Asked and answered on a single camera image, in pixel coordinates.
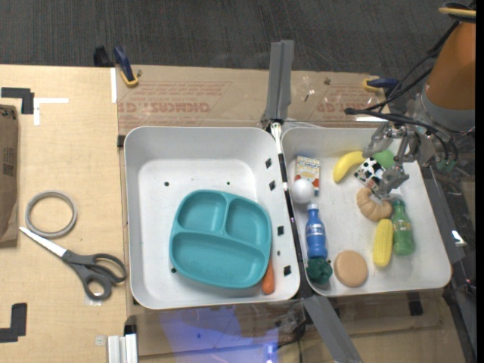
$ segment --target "white ball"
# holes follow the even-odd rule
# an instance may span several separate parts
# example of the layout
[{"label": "white ball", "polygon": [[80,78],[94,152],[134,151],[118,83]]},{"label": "white ball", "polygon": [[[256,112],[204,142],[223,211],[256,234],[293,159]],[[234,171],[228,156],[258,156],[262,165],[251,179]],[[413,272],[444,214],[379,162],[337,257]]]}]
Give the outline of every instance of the white ball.
[{"label": "white ball", "polygon": [[294,203],[308,203],[315,195],[315,188],[309,180],[298,178],[290,189]]}]

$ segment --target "scissor blade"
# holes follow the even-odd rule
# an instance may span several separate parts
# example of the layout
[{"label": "scissor blade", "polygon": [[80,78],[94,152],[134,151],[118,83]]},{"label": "scissor blade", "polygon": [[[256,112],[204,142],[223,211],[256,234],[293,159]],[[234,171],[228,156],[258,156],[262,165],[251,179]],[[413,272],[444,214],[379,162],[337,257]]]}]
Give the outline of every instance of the scissor blade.
[{"label": "scissor blade", "polygon": [[67,249],[64,249],[62,246],[59,246],[55,244],[54,242],[41,237],[40,235],[31,232],[28,228],[24,227],[19,227],[20,231],[22,231],[27,237],[31,237],[35,242],[38,244],[41,244],[43,247],[45,247],[47,250],[50,250],[53,252],[56,256],[59,256],[62,258],[64,253],[67,251]]}]

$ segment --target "roll of tape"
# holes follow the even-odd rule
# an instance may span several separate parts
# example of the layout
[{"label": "roll of tape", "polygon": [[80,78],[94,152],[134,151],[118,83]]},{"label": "roll of tape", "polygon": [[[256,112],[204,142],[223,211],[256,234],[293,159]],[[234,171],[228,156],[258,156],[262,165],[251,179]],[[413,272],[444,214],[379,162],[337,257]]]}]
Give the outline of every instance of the roll of tape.
[{"label": "roll of tape", "polygon": [[[64,200],[70,207],[70,210],[72,211],[72,217],[67,224],[66,227],[62,228],[59,231],[54,231],[54,232],[47,232],[47,231],[42,231],[38,229],[30,220],[30,214],[32,213],[32,208],[42,199],[45,199],[47,197],[58,197],[59,199]],[[60,191],[44,191],[41,192],[40,194],[37,194],[34,196],[30,202],[28,202],[26,210],[25,210],[25,224],[29,228],[29,230],[35,232],[36,234],[40,235],[41,237],[46,237],[46,238],[59,238],[67,234],[69,231],[71,231],[76,224],[77,220],[77,207],[76,204],[74,203],[74,200],[72,197],[69,195],[65,194],[64,192]]]}]

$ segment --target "toy banana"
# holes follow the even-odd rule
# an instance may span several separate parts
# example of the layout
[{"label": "toy banana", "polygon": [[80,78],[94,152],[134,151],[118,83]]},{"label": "toy banana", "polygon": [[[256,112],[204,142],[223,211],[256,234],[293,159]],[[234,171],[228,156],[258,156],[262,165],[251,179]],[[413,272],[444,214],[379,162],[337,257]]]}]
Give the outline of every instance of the toy banana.
[{"label": "toy banana", "polygon": [[345,177],[346,173],[355,165],[361,164],[366,159],[363,157],[361,150],[354,150],[342,155],[333,168],[333,180],[335,183],[341,181]]}]

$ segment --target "plastic carrot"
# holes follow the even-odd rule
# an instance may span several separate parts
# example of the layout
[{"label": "plastic carrot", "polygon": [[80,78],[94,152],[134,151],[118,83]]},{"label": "plastic carrot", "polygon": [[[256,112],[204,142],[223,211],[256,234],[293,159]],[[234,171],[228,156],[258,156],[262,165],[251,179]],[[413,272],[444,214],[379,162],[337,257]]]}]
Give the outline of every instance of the plastic carrot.
[{"label": "plastic carrot", "polygon": [[264,277],[262,277],[262,292],[264,294],[271,294],[275,290],[274,268],[272,267],[272,260],[269,259],[267,269]]}]

